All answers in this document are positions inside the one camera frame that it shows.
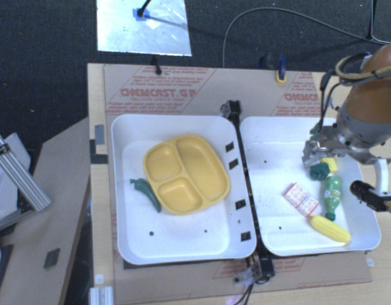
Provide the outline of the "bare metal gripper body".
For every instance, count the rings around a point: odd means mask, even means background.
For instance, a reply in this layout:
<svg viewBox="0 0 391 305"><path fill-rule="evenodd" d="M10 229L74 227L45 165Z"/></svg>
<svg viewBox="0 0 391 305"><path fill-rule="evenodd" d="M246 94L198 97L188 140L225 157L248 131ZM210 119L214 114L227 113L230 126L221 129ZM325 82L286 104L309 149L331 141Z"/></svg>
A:
<svg viewBox="0 0 391 305"><path fill-rule="evenodd" d="M327 156L349 155L363 165L372 165L380 157L370 149L391 137L391 126L323 126L315 132L316 152Z"/></svg>

